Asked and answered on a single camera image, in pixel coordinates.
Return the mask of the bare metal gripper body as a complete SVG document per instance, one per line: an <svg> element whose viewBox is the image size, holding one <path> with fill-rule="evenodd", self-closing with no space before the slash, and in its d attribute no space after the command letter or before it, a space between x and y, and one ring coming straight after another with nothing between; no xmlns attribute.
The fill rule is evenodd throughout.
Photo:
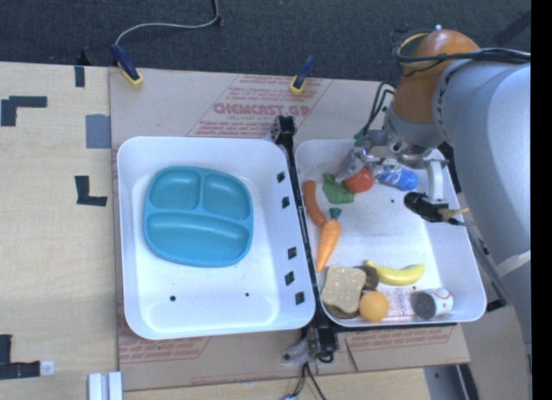
<svg viewBox="0 0 552 400"><path fill-rule="evenodd" d="M393 159L413 169L424 168L425 160L432 151L431 147L416 146L404 137L384 129L359 131L355 135L355 146L360 149L361 157L368 162L383 164L386 159Z"/></svg>

